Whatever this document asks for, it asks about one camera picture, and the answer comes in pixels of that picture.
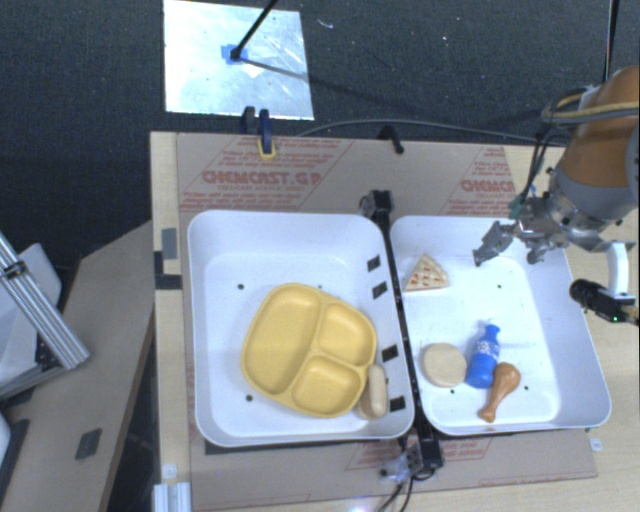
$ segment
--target toy bottle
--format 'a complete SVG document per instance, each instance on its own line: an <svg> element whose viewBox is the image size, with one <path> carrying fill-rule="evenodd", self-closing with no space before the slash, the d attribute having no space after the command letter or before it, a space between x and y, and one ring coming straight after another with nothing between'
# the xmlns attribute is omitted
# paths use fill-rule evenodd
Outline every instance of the toy bottle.
<svg viewBox="0 0 640 512"><path fill-rule="evenodd" d="M487 324L484 335L474 344L465 379L465 382L474 388L486 389L493 384L493 370L500 355L500 344L496 338L499 332L498 326Z"/></svg>

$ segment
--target table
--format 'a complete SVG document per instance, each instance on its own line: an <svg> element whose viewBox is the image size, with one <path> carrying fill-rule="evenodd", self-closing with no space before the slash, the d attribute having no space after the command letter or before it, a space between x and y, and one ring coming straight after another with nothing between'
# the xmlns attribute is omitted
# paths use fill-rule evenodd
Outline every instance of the table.
<svg viewBox="0 0 640 512"><path fill-rule="evenodd" d="M156 274L161 276L160 286L156 278L156 336L158 342L158 379L160 414L160 459L163 465L162 482L167 485L189 482L192 478L189 441L194 435L188 422L188 383L185 361L185 324L183 298L180 290L172 287L172 279L181 273L181 247L173 247L171 257L162 257L166 250L168 231L180 224L177 208L179 183L177 178L179 160L179 136L175 133L155 133L151 137L152 185L154 214L154 251L156 252ZM224 139L224 144L234 143ZM385 165L386 153L372 154L374 146L367 145L366 157L371 165ZM457 154L470 150L471 145L438 146L450 162L455 163ZM547 153L549 164L561 156L560 149ZM504 147L503 156L513 176L515 189L525 183L531 148ZM342 163L349 160L344 157ZM411 157L405 161L415 165ZM353 179L360 179L356 171L348 171ZM385 177L391 184L403 178ZM305 196L305 208L318 208L323 200L328 211L340 208L336 197L322 196L314 191ZM608 238L631 239L637 236L637 210L619 227L610 228ZM638 251L631 253L630 291L638 294ZM607 282L608 271L604 255L589 255L575 247L567 250L574 277L586 276L597 282ZM627 510L640 501L640 490L636 482L640 476L637 458L640 448L640 418L638 415L638 331L630 325L611 325L589 314L588 325L596 346L602 369L608 383L613 412L609 421L589 436L601 443L602 451L595 453L599 476L595 479L531 483L508 487L490 487L473 490L442 492L418 492L411 499L408 510ZM353 498L329 502L278 505L283 511L331 511L331 510L375 510L384 498ZM274 510L272 507L257 507L251 510Z"/></svg>

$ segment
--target toy pizza slice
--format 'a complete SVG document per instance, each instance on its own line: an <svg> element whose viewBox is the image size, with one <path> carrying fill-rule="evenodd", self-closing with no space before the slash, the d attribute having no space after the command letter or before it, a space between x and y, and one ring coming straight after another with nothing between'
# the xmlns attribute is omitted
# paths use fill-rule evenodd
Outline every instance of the toy pizza slice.
<svg viewBox="0 0 640 512"><path fill-rule="evenodd" d="M449 286L449 276L431 256L423 254L413 269L404 291L435 290Z"/></svg>

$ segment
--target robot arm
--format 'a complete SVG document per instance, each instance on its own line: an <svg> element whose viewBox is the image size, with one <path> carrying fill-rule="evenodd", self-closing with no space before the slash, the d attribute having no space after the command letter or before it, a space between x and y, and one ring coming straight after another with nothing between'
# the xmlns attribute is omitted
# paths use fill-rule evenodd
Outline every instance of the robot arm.
<svg viewBox="0 0 640 512"><path fill-rule="evenodd" d="M635 299L626 294L626 281L624 290L620 286L622 276L628 280L626 251L635 243L605 241L600 233L638 206L639 76L640 67L625 68L601 86L573 91L543 111L548 128L534 150L527 185L510 205L514 223L494 223L473 251L477 266L504 251L513 238L530 249L530 264L569 244L607 252L609 288L578 280L571 296L609 321L637 325ZM563 110L577 102L577 110ZM546 146L559 129L571 129L571 138L558 165L548 171L548 191L528 197Z"/></svg>

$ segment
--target yellow plate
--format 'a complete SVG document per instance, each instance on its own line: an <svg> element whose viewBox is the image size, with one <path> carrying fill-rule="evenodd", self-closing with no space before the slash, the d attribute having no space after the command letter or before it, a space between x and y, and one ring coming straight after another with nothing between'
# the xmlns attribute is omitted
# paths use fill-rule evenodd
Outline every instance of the yellow plate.
<svg viewBox="0 0 640 512"><path fill-rule="evenodd" d="M266 396L321 418L357 403L376 354L376 331L356 308L296 283L274 288L242 347L242 373Z"/></svg>

